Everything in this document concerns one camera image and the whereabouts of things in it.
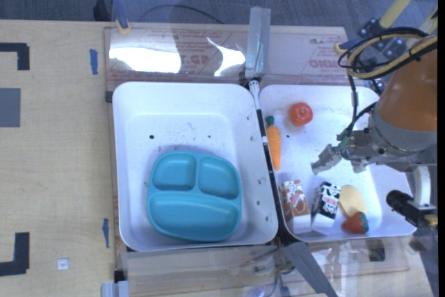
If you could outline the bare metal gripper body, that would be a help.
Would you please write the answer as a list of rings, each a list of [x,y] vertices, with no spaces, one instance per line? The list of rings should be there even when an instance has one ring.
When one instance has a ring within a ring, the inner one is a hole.
[[[399,172],[413,171],[418,165],[422,149],[401,149],[379,134],[377,129],[365,128],[345,134],[341,139],[341,156],[351,163],[355,158],[366,158],[369,164],[388,166]]]

